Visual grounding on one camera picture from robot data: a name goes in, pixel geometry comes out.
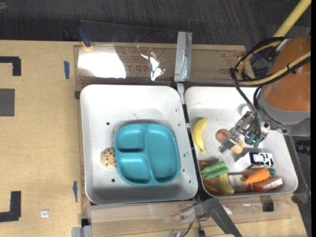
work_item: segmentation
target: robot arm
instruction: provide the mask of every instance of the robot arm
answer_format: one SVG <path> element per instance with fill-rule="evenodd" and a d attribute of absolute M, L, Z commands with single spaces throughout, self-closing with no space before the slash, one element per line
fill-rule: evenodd
<path fill-rule="evenodd" d="M 240 143 L 240 135 L 245 142 L 258 147 L 270 130 L 284 135 L 309 136 L 311 133 L 311 36 L 300 36 L 282 47 L 270 74 L 260 79 L 251 79 L 244 73 L 245 64 L 258 52 L 271 46 L 284 44 L 284 38 L 271 38 L 253 47 L 231 69 L 235 86 L 250 109 L 219 140 L 219 151 L 224 153 Z M 251 103 L 243 94 L 239 83 L 258 87 Z"/>

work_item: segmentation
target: gray carpet floor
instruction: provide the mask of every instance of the gray carpet floor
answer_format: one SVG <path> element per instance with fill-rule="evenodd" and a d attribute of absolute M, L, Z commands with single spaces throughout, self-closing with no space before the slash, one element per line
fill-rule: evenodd
<path fill-rule="evenodd" d="M 209 42 L 226 43 L 228 38 L 236 39 L 234 33 L 244 32 L 244 29 L 238 30 L 240 25 L 242 28 L 247 24 L 257 25 L 254 28 L 280 25 L 298 1 L 0 0 L 7 5 L 0 14 L 0 39 L 62 40 L 65 28 L 77 37 L 76 26 L 80 20 L 175 30 L 186 30 L 190 20 L 200 20 L 207 23 L 196 24 L 197 37 L 212 36 Z M 311 26 L 311 8 L 295 26 Z"/>

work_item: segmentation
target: teal plate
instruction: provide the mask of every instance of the teal plate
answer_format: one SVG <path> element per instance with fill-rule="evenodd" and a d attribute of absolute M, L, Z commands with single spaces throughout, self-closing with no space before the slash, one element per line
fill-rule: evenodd
<path fill-rule="evenodd" d="M 121 178 L 132 185 L 162 185 L 177 178 L 179 153 L 173 133 L 155 123 L 123 126 L 115 136 Z"/>

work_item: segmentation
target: white sink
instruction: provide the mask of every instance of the white sink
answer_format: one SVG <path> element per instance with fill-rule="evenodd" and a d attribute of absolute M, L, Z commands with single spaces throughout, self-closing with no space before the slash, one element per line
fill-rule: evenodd
<path fill-rule="evenodd" d="M 187 200 L 198 182 L 180 95 L 167 86 L 89 85 L 80 94 L 85 190 L 95 204 Z M 180 173 L 169 184 L 137 186 L 125 182 L 118 169 L 101 164 L 101 153 L 114 147 L 116 132 L 133 123 L 169 128 L 179 151 Z"/>
<path fill-rule="evenodd" d="M 255 88 L 242 88 L 245 95 L 252 99 Z M 246 102 L 234 87 L 191 87 L 185 92 L 185 99 L 188 108 L 188 115 L 191 127 L 200 119 L 207 119 L 207 125 L 203 131 L 203 140 L 206 152 L 201 152 L 196 148 L 198 160 L 208 163 L 215 163 L 223 160 L 230 170 L 230 173 L 248 173 L 249 169 L 243 169 L 235 164 L 235 161 L 246 152 L 266 152 L 272 153 L 274 158 L 273 168 L 276 176 L 281 177 L 284 185 L 279 186 L 264 194 L 289 194 L 294 192 L 298 186 L 298 179 L 288 151 L 284 136 L 277 131 L 270 131 L 257 150 L 244 143 L 243 153 L 237 155 L 232 151 L 222 154 L 218 151 L 221 145 L 215 138 L 219 129 L 230 130 L 235 123 L 249 109 Z M 236 198 L 258 196 L 261 193 L 235 193 L 232 196 L 218 195 L 218 198 Z"/>

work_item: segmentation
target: yellow pole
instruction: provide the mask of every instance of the yellow pole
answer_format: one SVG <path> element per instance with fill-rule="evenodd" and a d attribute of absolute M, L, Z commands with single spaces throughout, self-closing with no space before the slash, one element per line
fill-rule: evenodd
<path fill-rule="evenodd" d="M 300 0 L 273 37 L 285 36 L 311 3 L 312 0 Z"/>

